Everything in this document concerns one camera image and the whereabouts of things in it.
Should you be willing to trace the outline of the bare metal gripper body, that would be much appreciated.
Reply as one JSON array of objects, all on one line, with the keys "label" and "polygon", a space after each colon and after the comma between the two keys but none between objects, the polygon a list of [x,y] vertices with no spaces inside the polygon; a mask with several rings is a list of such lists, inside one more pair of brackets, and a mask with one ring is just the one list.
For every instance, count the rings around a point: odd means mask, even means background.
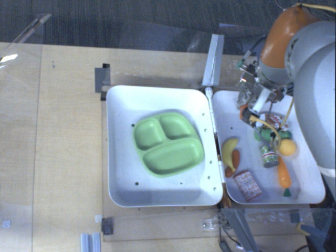
[{"label": "bare metal gripper body", "polygon": [[276,103],[285,96],[286,70],[267,66],[262,61],[242,64],[237,107],[262,108],[267,102]]}]

